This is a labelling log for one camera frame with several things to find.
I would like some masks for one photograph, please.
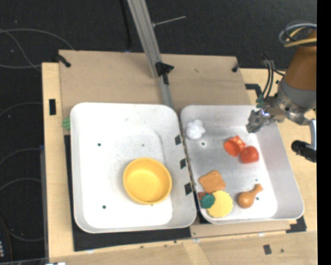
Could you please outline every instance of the toy food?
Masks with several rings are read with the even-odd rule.
[[[199,196],[201,208],[210,208],[215,203],[215,197],[213,194],[199,192],[197,195]]]
[[[215,203],[208,208],[207,212],[214,218],[221,218],[228,215],[233,209],[233,200],[227,192],[218,190],[213,193]]]
[[[229,155],[236,157],[244,149],[245,142],[238,135],[236,135],[235,137],[227,140],[223,144],[223,147]]]
[[[247,146],[241,152],[243,163],[252,163],[259,161],[259,152],[254,146]]]
[[[256,195],[261,192],[263,187],[261,184],[256,184],[253,190],[242,192],[238,197],[238,204],[242,208],[249,208],[254,204]]]
[[[217,170],[213,170],[210,173],[200,177],[199,182],[207,193],[213,193],[226,187],[226,183]]]

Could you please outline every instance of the red tomato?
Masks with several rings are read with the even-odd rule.
[[[243,163],[252,163],[259,161],[259,152],[254,146],[247,146],[241,152]]]

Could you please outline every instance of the robotic arm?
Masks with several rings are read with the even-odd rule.
[[[246,127],[249,133],[255,133],[262,126],[274,121],[282,123],[285,118],[298,125],[308,125],[311,143],[295,141],[292,149],[306,159],[316,162],[316,120],[307,119],[305,113],[316,109],[317,26],[311,23],[288,25],[280,33],[279,39],[285,47],[298,46],[298,49],[279,82],[277,93],[272,97],[268,92],[266,97],[258,99],[257,107],[260,109],[252,110]],[[271,83],[268,82],[271,87],[274,64],[267,59],[264,63],[272,72],[272,76],[269,76]]]

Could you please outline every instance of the black floor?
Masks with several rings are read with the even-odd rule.
[[[155,23],[186,16],[156,27],[162,53],[236,56],[241,67],[263,67],[260,56],[266,51],[277,68],[285,69],[294,49],[283,48],[279,32],[292,21],[317,22],[317,0],[146,2]],[[0,0],[0,29],[48,31],[77,50],[140,52],[128,8],[126,12],[131,47],[120,0]],[[9,34],[32,64],[51,61],[59,49],[70,48],[41,32]],[[20,49],[12,37],[0,33],[0,215],[11,232],[14,260],[44,257],[42,195],[37,181],[44,147],[41,74],[39,67],[13,68],[30,66]]]

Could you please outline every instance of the yellow plate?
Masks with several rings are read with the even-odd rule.
[[[123,175],[128,195],[142,204],[163,201],[172,190],[172,177],[167,168],[152,158],[138,158],[129,163]]]

